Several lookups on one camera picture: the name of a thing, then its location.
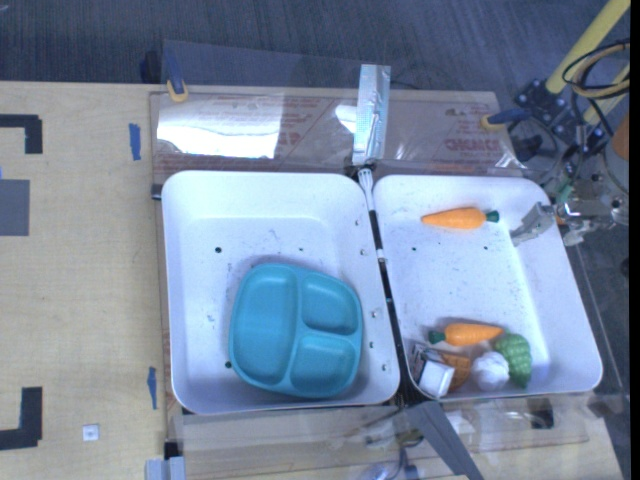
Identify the white garlic bulb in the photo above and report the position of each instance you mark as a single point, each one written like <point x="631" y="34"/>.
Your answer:
<point x="490" y="372"/>

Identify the orange carrot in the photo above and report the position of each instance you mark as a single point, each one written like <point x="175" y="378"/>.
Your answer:
<point x="470" y="334"/>
<point x="455" y="218"/>

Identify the blue divided plate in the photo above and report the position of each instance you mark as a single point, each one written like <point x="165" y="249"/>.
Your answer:
<point x="285" y="328"/>

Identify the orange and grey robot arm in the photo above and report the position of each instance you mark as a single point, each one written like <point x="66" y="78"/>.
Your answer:
<point x="621" y="140"/>

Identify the orange bread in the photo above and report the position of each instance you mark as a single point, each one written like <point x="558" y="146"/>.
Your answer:
<point x="462" y="368"/>

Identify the white plastic tray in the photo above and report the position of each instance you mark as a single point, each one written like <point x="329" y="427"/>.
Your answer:
<point x="460" y="278"/>
<point x="210" y="248"/>

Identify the white carton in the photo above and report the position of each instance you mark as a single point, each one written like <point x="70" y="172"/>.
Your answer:
<point x="436" y="379"/>

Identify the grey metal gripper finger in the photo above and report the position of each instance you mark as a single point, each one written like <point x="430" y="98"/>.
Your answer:
<point x="574" y="237"/>
<point x="534" y="223"/>

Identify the green grapes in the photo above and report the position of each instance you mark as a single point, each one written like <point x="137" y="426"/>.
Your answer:
<point x="517" y="355"/>

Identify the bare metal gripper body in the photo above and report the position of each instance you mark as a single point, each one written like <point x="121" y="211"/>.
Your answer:
<point x="592" y="207"/>

